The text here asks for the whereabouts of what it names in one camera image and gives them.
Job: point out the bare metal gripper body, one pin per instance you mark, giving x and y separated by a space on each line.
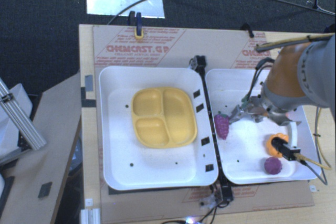
258 108

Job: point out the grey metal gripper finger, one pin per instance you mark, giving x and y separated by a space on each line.
236 109
236 118

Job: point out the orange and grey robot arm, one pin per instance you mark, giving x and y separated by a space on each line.
312 70

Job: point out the purple toy grapes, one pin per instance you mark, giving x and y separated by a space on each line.
222 126

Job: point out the thin black rod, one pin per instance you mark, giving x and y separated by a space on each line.
210 115

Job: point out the white plastic tray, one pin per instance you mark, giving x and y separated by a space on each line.
246 149
147 165

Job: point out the orange toy pumpkin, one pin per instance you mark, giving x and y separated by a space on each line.
270 147

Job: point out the purple toy berry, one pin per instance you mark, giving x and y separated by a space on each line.
273 165

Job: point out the yellow divided plate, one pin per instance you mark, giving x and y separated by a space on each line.
168 115

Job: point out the brown cardboard board, red print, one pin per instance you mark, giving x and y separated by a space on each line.
157 57

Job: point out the black cylinder on white bracket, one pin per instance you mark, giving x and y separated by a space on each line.
284 148

